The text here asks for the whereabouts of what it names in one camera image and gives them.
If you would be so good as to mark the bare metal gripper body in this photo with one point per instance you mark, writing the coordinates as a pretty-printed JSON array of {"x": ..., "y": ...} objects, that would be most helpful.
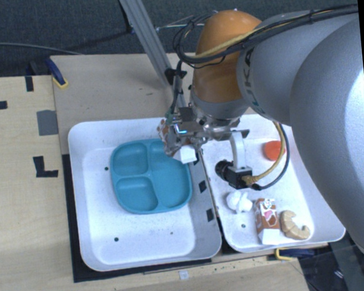
[{"x": 194, "y": 130}]

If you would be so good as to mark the brown and white carton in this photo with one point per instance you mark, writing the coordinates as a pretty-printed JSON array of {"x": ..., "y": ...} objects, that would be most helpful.
[
  {"x": 185, "y": 154},
  {"x": 266, "y": 220}
]

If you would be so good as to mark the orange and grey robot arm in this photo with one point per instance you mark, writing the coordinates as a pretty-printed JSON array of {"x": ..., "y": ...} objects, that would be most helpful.
[{"x": 318, "y": 96}]

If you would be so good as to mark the blue divided plate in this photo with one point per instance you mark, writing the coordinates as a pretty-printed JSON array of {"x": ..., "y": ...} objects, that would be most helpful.
[{"x": 169, "y": 181}]

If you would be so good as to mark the orange can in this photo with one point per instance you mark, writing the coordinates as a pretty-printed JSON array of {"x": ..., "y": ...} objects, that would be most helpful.
[{"x": 272, "y": 150}]

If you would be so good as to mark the white crumpled object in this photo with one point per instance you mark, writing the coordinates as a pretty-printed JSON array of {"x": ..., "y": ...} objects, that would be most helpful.
[{"x": 237, "y": 201}]

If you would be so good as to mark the pale wood board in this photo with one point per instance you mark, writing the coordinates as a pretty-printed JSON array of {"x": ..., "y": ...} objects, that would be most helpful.
[{"x": 106, "y": 91}]

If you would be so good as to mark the white plastic tray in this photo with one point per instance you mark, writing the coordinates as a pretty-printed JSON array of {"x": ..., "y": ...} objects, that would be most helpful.
[
  {"x": 289, "y": 192},
  {"x": 146, "y": 241}
]

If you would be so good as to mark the beige croissant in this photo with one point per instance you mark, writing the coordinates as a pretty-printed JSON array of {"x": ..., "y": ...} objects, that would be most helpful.
[{"x": 292, "y": 227}]

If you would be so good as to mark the black cylinder on white bracket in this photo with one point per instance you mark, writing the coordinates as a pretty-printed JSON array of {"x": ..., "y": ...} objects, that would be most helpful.
[{"x": 240, "y": 176}]

